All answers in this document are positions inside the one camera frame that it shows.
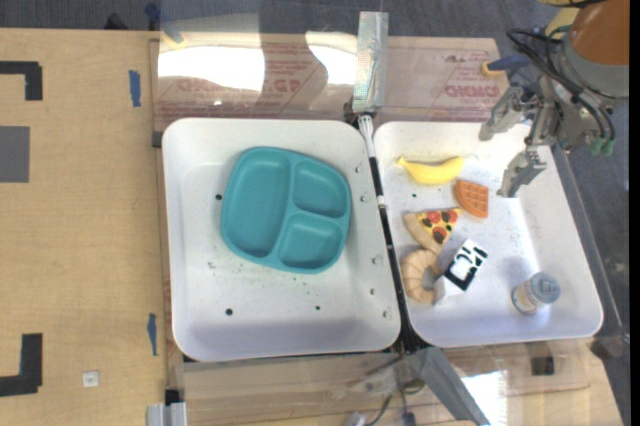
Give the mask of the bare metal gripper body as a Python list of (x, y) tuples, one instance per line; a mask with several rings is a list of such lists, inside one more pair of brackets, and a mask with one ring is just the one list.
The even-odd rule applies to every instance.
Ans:
[(528, 150), (557, 145), (561, 150), (585, 146), (612, 150), (617, 140), (611, 108), (588, 89), (567, 88), (549, 76), (538, 80), (534, 117), (525, 138)]

